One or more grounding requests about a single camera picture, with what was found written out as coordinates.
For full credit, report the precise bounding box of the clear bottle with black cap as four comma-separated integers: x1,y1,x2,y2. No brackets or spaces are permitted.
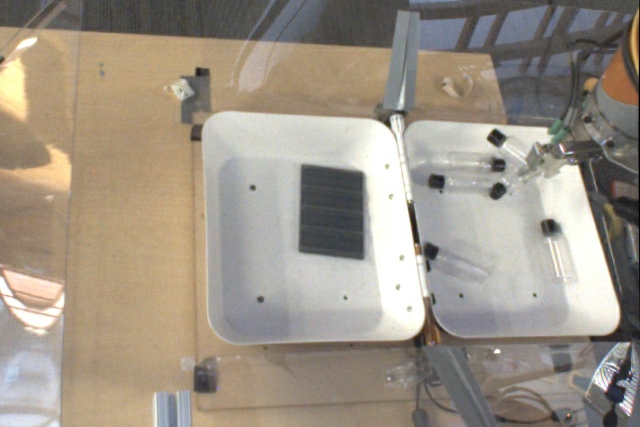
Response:
539,218,578,285
427,172,496,193
486,128,529,162
446,150,507,174
422,241,491,285
488,167,534,202

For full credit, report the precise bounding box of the white plastic tray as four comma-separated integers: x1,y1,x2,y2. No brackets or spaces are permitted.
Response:
200,110,427,347
403,119,623,341

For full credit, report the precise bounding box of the dark grey ridged rack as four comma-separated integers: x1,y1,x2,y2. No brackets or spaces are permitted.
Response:
298,163,368,262

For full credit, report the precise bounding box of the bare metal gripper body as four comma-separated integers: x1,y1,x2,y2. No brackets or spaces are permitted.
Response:
557,112,640,165

